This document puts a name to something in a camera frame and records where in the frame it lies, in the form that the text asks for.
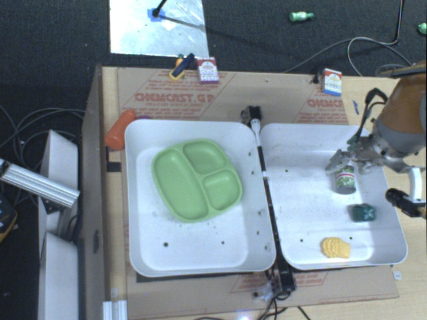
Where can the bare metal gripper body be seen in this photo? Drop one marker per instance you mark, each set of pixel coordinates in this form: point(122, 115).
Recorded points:
point(370, 152)

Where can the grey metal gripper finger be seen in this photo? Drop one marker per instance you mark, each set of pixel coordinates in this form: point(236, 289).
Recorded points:
point(367, 165)
point(337, 160)

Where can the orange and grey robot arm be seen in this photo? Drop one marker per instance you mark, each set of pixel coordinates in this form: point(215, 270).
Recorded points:
point(405, 112)

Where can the green and white can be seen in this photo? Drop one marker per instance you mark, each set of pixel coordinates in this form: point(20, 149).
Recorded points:
point(345, 180)

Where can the dark green broccoli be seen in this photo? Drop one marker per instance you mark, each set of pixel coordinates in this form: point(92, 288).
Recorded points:
point(362, 212)

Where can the white plastic tray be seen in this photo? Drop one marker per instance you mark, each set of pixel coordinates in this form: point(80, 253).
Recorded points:
point(307, 205)
point(200, 245)

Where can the thin black and white rod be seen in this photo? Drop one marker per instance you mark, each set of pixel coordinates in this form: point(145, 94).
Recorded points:
point(262, 158)

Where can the red and white carton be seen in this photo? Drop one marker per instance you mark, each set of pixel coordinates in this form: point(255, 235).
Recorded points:
point(332, 82)
point(208, 70)

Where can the yellow ridged toy food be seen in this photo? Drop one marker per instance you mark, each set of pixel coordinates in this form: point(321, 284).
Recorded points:
point(335, 248)

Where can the brown cardboard board red print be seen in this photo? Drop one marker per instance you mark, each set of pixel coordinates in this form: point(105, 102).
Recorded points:
point(277, 95)

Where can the green plastic bottle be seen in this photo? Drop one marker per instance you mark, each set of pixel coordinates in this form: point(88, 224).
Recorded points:
point(300, 16)
point(423, 28)

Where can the green divided plate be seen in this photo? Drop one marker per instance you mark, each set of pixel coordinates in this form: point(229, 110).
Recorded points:
point(187, 185)

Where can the orange carrot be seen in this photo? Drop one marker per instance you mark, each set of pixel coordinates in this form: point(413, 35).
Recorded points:
point(118, 132)

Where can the black cylinder on white bracket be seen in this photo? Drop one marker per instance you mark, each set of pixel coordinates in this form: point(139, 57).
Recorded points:
point(402, 200)

